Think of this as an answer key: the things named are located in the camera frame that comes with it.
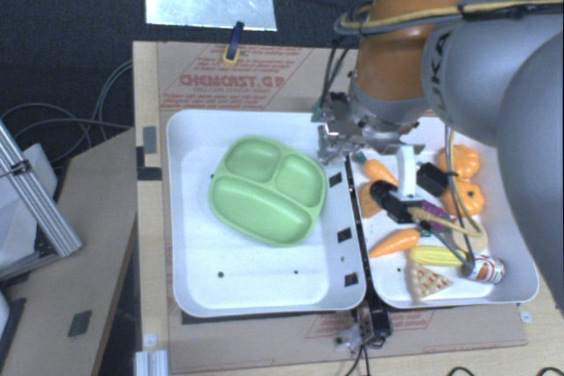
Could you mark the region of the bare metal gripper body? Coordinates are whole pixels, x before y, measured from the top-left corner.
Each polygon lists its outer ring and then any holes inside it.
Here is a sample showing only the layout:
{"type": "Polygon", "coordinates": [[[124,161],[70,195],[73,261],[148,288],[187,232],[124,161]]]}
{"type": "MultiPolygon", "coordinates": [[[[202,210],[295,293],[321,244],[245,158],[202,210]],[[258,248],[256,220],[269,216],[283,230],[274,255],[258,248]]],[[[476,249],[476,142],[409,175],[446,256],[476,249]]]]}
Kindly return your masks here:
{"type": "Polygon", "coordinates": [[[346,141],[349,153],[370,148],[390,155],[404,144],[402,136],[417,127],[423,114],[422,98],[379,100],[363,92],[332,92],[324,100],[322,120],[331,144],[346,141]]]}

